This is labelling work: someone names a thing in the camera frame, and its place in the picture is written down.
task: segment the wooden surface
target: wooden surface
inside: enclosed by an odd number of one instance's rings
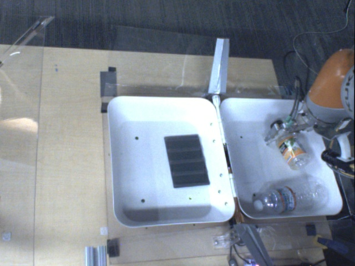
[[[131,266],[227,265],[226,253],[228,251],[225,249],[214,251],[210,241],[210,234],[215,232],[221,234],[223,229],[212,230],[208,236],[200,236],[195,241],[193,235],[190,236],[191,242],[202,245],[202,250],[197,256],[207,251],[205,255],[208,257],[187,259],[184,258],[183,253],[174,253],[174,250],[170,249],[174,258],[180,257],[181,259],[145,263],[138,261],[157,257],[166,258],[161,255],[164,250],[153,245],[154,228],[133,232],[113,228],[109,229],[108,235],[105,233],[105,228],[109,224],[114,225],[112,223],[114,218],[111,204],[108,202],[111,192],[110,179],[105,178],[105,173],[107,173],[105,160],[107,162],[108,155],[105,154],[104,135],[107,130],[103,126],[105,121],[102,121],[103,115],[100,113],[100,71],[107,71],[108,66],[117,67],[119,80],[129,81],[132,87],[144,82],[147,86],[153,86],[157,81],[158,84],[164,84],[167,81],[165,86],[170,88],[177,88],[181,85],[202,88],[206,85],[206,80],[208,81],[211,64],[212,57],[45,48],[37,174],[36,176],[33,174],[32,179],[30,178],[27,182],[25,180],[19,183],[33,192],[35,190],[35,205],[34,196],[28,196],[26,201],[26,191],[20,198],[12,197],[16,202],[34,207],[32,213],[34,217],[20,216],[21,219],[17,224],[15,224],[16,221],[13,222],[14,228],[21,225],[31,228],[34,225],[34,232],[30,231],[28,234],[30,242],[26,244],[27,250],[21,252],[22,257],[18,255],[18,260],[15,261],[14,259],[17,258],[12,256],[12,261],[5,260],[5,263],[2,263],[3,258],[0,258],[1,264],[32,265],[34,262],[36,266],[83,265],[86,246],[105,245],[109,236],[118,234],[123,235],[123,241],[126,239],[130,242],[123,246],[127,252],[123,254],[126,258],[121,262],[135,262],[129,264]],[[228,83],[230,91],[236,90],[238,86],[263,90],[263,85],[277,86],[270,60],[230,59]],[[0,182],[1,192],[4,192],[3,185]],[[1,196],[0,208],[2,209],[0,210],[6,214],[11,210],[4,206],[16,204],[16,202],[11,203]],[[3,224],[3,221],[0,221],[1,229],[6,229]],[[150,247],[136,249],[132,241],[135,239],[138,241],[137,236],[142,232],[146,235],[145,238],[150,238],[147,240]],[[202,239],[208,240],[205,247]],[[11,253],[9,244],[7,248],[3,245],[4,243],[0,244],[0,250]],[[150,251],[149,257],[145,257],[144,251],[146,250]],[[312,254],[316,255],[315,260],[322,257],[319,250],[315,249]],[[297,257],[299,254],[293,251],[288,254],[288,257],[292,256]]]

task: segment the black cable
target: black cable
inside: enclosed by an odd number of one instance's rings
[[[239,253],[238,253],[238,251],[237,251],[237,248],[235,247],[235,244],[233,244],[232,247],[234,248],[235,254],[237,254],[237,256],[238,256],[240,259],[242,259],[245,263],[248,263],[248,264],[250,263],[250,261],[246,260],[245,258],[243,258],[242,256],[239,255]]]
[[[295,121],[296,117],[297,117],[298,107],[300,105],[300,100],[301,100],[301,88],[302,88],[301,79],[300,79],[300,77],[296,76],[295,77],[295,89],[296,89],[296,93],[297,94],[296,94],[296,98],[295,98],[296,103],[294,104],[295,110],[294,110],[294,112],[293,112],[293,114],[291,116],[292,117],[291,118],[292,121]]]
[[[298,81],[300,82],[300,97],[299,97],[298,99],[299,99],[300,101],[302,101],[302,100],[305,98],[305,96],[306,96],[305,91],[303,90],[302,80],[301,80],[301,78],[298,77],[298,76],[296,76],[295,78],[297,78]]]
[[[296,90],[295,101],[293,102],[293,107],[292,107],[292,110],[290,112],[290,116],[292,116],[293,112],[295,111],[297,99],[298,99],[298,90]]]
[[[325,261],[326,261],[325,259],[319,260],[319,261],[313,263],[311,266],[318,266],[319,264],[321,264],[322,262],[325,262]]]
[[[286,67],[286,60],[288,55],[290,55],[291,53],[296,53],[294,50],[291,50],[289,52],[287,52],[284,56],[283,56],[283,68],[286,72],[286,75],[288,78],[291,78],[291,76],[289,75],[288,71],[287,71],[287,67]],[[299,53],[299,55],[301,55],[301,57],[303,58],[303,60],[305,61],[306,65],[307,65],[307,74],[306,74],[306,81],[305,81],[305,88],[303,89],[303,86],[301,85],[301,97],[300,100],[303,100],[303,98],[306,96],[306,93],[308,92],[308,80],[310,78],[310,70],[309,70],[309,62],[308,59],[301,53]]]

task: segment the gray carpet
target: gray carpet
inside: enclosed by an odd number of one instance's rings
[[[293,53],[287,54],[293,50],[292,40],[301,32],[342,28],[347,1],[0,0],[0,43],[14,42],[17,29],[47,15],[55,20],[45,44],[54,47],[212,55],[213,38],[225,37],[230,38],[231,56],[270,58],[280,85],[290,86],[299,75],[307,89],[315,75]],[[316,71],[334,51],[353,45],[354,1],[346,30],[296,40],[297,49]]]

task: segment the wooden table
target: wooden table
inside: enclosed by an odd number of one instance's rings
[[[6,189],[4,181],[0,182],[0,231],[8,227],[24,229],[23,237],[13,237],[8,244],[0,242],[0,253],[5,253],[6,257],[1,264],[79,266],[84,264],[86,246],[106,244],[107,226],[113,218],[107,200],[111,187],[105,177],[108,155],[105,155],[103,140],[105,121],[100,113],[100,71],[107,71],[108,66],[117,67],[118,75],[136,85],[166,78],[181,80],[185,74],[192,74],[194,77],[188,79],[194,86],[210,74],[211,64],[212,57],[44,48],[37,173],[33,170],[32,178],[28,180],[24,175],[18,175],[23,178],[18,182],[22,192],[18,196],[9,196],[12,202],[6,200],[6,192],[13,190]],[[244,88],[264,90],[265,94],[267,86],[277,87],[272,61],[230,58],[229,90],[234,91],[241,84]],[[21,139],[36,145],[36,137]],[[14,147],[21,151],[29,146]],[[26,198],[26,190],[35,192],[35,202],[34,196]],[[26,217],[24,213],[17,214],[15,221],[2,221],[2,214],[8,218],[6,212],[11,212],[11,206],[17,204],[32,206],[34,217]],[[131,257],[141,250],[131,249]],[[161,256],[157,247],[150,247],[149,251],[152,259]],[[129,265],[225,266],[226,253],[228,250],[212,252],[208,257],[181,257]],[[282,252],[282,255],[290,257],[294,252]],[[312,261],[323,257],[320,248],[313,249],[312,255]]]

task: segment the white tray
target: white tray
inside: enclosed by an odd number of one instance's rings
[[[216,110],[201,98],[120,96],[108,106],[114,213],[128,227],[224,222],[235,211]],[[165,136],[198,134],[209,185],[173,188]]]
[[[311,162],[294,171],[284,161],[275,143],[266,146],[270,124],[277,118],[285,119],[293,100],[235,99],[221,104],[221,117],[225,129],[236,192],[243,213],[251,218],[285,218],[334,215],[342,209],[342,197],[334,172],[321,160],[324,143],[314,131],[299,136]],[[328,190],[325,206],[313,206],[306,211],[264,215],[254,211],[252,194],[269,185],[284,185],[292,179],[314,177]]]

